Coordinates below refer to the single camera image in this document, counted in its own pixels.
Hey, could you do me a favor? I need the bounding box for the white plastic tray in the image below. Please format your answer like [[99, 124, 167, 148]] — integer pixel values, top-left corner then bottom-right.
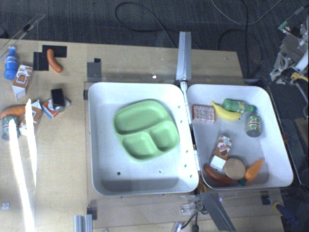
[[87, 82, 200, 197], [186, 83, 295, 191]]

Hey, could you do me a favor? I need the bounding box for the brown and white carton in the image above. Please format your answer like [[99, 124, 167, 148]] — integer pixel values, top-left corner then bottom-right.
[[18, 100, 44, 136], [209, 135, 233, 171], [12, 65, 34, 101]]

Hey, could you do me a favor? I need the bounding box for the orange sausage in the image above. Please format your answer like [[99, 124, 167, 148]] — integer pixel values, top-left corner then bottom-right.
[[46, 48, 64, 73]]

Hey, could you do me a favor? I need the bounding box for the green divided plate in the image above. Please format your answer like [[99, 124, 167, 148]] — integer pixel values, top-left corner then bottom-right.
[[112, 99, 181, 162]]

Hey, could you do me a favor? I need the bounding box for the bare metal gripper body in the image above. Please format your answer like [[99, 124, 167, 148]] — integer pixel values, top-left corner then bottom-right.
[[279, 27, 309, 58]]

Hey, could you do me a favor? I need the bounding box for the orange carrot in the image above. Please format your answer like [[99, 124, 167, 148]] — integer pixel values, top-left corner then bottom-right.
[[239, 159, 265, 187], [0, 105, 27, 119]]

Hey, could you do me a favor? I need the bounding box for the red sausage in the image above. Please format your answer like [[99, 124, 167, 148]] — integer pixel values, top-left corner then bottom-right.
[[203, 163, 234, 186]]

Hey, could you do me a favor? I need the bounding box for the black can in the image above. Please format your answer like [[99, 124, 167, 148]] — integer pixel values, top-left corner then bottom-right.
[[50, 88, 71, 113]]

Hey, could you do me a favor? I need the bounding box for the orange patterned packet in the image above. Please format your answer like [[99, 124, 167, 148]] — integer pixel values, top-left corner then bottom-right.
[[192, 104, 216, 124]]

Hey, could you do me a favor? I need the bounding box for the yellow banana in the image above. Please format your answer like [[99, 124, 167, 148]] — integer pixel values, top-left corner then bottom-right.
[[210, 101, 243, 121]]

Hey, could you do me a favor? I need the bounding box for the green bottle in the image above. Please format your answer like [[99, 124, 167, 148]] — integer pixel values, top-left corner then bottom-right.
[[221, 98, 258, 114]]

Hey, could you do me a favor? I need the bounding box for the blue bottle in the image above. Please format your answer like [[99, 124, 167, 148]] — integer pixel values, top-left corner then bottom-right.
[[4, 46, 19, 80]]

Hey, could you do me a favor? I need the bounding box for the green and white can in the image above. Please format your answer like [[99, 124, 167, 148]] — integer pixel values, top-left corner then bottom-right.
[[1, 116, 20, 141], [246, 115, 263, 138]]

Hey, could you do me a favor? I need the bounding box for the small orange and white carton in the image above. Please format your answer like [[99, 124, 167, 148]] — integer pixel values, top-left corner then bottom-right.
[[42, 99, 60, 119]]

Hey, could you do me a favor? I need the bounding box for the round tan biscuit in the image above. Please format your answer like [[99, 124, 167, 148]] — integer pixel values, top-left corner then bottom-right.
[[224, 158, 247, 181]]

